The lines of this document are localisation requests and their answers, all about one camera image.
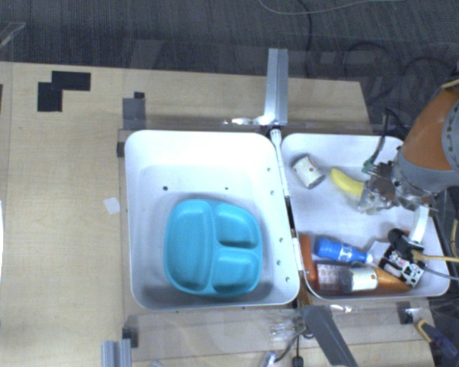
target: white tape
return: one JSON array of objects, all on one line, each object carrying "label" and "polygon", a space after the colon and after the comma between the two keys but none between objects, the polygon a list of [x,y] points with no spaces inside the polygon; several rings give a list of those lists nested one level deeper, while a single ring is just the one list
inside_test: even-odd
[{"label": "white tape", "polygon": [[105,199],[104,205],[106,206],[109,215],[121,212],[121,204],[119,204],[119,201],[115,197]]}]

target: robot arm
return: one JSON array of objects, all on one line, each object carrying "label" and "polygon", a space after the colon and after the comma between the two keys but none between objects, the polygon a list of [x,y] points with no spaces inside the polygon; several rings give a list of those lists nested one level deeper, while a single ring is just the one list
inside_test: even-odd
[{"label": "robot arm", "polygon": [[415,210],[459,186],[459,88],[445,89],[418,116],[393,161],[374,165],[359,210]]}]

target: white plastic tray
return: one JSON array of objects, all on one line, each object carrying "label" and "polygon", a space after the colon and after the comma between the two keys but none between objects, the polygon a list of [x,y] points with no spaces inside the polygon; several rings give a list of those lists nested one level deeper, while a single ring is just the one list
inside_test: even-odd
[{"label": "white plastic tray", "polygon": [[[359,213],[356,210],[358,197],[342,192],[330,179],[330,169],[337,167],[351,177],[365,180],[366,175],[361,173],[362,164],[376,149],[377,140],[378,138],[373,136],[293,134],[283,141],[282,157],[286,166],[296,229],[307,233],[311,237],[311,243],[317,236],[330,236],[357,248],[368,249],[375,239],[385,240],[392,228],[411,229],[413,212],[396,207],[383,210],[376,215]],[[400,140],[387,138],[377,161],[391,161],[399,145]],[[309,154],[314,163],[327,175],[320,185],[311,190],[302,184],[291,169],[293,162],[305,154]],[[428,221],[422,243],[425,246],[425,254],[443,254],[432,219]],[[428,267],[448,274],[447,265],[443,261],[432,260]],[[354,294],[352,298],[435,297],[445,293],[448,287],[448,279],[425,272],[418,286],[407,293],[387,296]]]},{"label": "white plastic tray", "polygon": [[[149,310],[280,305],[299,277],[272,143],[253,133],[139,131],[125,144],[132,293]],[[177,290],[164,273],[168,216],[182,200],[222,200],[248,210],[262,232],[262,274],[237,298]]]}]

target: bottle label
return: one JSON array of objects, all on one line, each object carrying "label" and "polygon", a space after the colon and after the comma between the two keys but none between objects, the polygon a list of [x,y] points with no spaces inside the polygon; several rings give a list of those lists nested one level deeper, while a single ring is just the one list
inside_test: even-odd
[{"label": "bottle label", "polygon": [[353,250],[352,249],[353,248],[352,248],[351,245],[343,244],[342,245],[342,249],[340,250],[340,254],[338,255],[337,261],[351,262],[352,261],[352,254],[353,254]]}]

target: wooden table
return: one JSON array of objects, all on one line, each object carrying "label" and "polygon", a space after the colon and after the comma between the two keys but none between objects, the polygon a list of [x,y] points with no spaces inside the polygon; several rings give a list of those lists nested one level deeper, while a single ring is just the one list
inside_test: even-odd
[{"label": "wooden table", "polygon": [[[52,70],[90,72],[91,90],[63,91],[63,112],[38,112],[37,83],[50,82]],[[0,63],[0,83],[4,102],[12,104],[0,117],[0,132],[10,132],[9,143],[0,143],[9,146],[2,181],[0,367],[99,365],[103,340],[119,339],[123,326],[120,216],[109,214],[103,202],[119,197],[122,98],[144,92],[148,116],[255,118],[263,111],[265,77]],[[290,121],[369,121],[360,86],[352,82],[290,79],[288,110]],[[388,341],[381,323],[358,325],[368,332],[362,337],[356,323],[344,324],[343,336],[355,339],[350,349],[360,365],[433,365],[428,344],[412,325],[386,326],[405,341]],[[328,365],[314,340],[303,347],[307,365]],[[261,358],[259,348],[249,347],[237,355],[162,363],[250,366]],[[281,365],[289,365],[286,360]]]}]

